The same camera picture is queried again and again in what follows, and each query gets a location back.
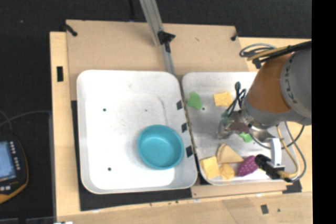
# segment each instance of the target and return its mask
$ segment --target teal plastic bowl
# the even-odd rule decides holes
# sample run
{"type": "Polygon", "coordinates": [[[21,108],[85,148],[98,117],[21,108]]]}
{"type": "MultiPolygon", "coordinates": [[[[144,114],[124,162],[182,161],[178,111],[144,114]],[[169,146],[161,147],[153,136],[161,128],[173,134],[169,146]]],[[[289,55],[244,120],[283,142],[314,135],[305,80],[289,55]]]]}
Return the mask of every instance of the teal plastic bowl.
{"type": "Polygon", "coordinates": [[[155,169],[169,169],[183,158],[184,146],[180,136],[165,125],[146,127],[138,137],[141,159],[155,169]]]}

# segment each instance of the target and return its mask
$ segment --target black bracket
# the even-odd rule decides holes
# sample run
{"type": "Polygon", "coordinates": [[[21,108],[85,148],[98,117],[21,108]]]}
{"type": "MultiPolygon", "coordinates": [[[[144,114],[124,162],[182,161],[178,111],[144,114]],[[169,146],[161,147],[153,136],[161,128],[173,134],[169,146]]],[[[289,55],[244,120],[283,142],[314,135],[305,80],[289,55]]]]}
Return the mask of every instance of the black bracket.
{"type": "Polygon", "coordinates": [[[166,52],[171,52],[170,50],[170,41],[172,41],[176,36],[173,34],[166,33],[164,31],[158,32],[157,36],[159,37],[160,44],[163,45],[166,49],[166,52]]]}

